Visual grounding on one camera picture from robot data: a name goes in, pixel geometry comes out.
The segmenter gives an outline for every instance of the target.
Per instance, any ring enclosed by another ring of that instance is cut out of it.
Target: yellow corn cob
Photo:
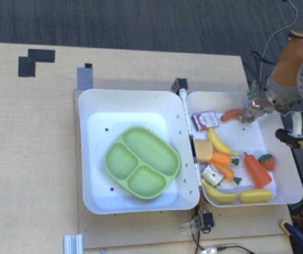
[[[273,192],[267,189],[244,190],[240,193],[240,201],[245,203],[266,202],[273,196]]]

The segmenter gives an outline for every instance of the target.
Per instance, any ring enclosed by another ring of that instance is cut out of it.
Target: table surface
[[[55,50],[55,63],[37,62],[35,78],[18,77],[19,57],[28,49]],[[85,63],[93,64],[95,88],[170,90],[180,77],[188,79],[188,92],[247,91],[236,56],[0,43],[0,253],[63,253],[63,236],[79,232],[73,93],[76,70]],[[292,253],[278,225],[290,221],[286,205],[233,208],[226,217],[213,210],[218,238],[205,236],[203,246],[237,243],[256,253]],[[239,237],[221,235],[228,221]],[[257,236],[263,229],[268,235]],[[192,241],[107,248],[109,254],[194,250]]]

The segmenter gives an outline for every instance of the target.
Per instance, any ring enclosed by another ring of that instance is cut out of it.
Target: black tape
[[[35,59],[19,57],[19,77],[35,77]]]
[[[55,62],[55,50],[29,49],[28,56],[35,58],[36,62]]]

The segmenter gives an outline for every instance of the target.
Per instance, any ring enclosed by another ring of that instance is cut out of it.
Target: red strawberry
[[[273,171],[274,158],[271,154],[262,155],[258,161],[266,170]]]

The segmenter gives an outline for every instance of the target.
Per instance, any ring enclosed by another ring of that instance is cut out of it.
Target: red bottle
[[[248,155],[244,153],[244,163],[246,168],[250,172],[252,179],[254,180],[258,188],[263,188],[265,185],[272,182],[272,178],[266,169],[258,162],[254,155]]]

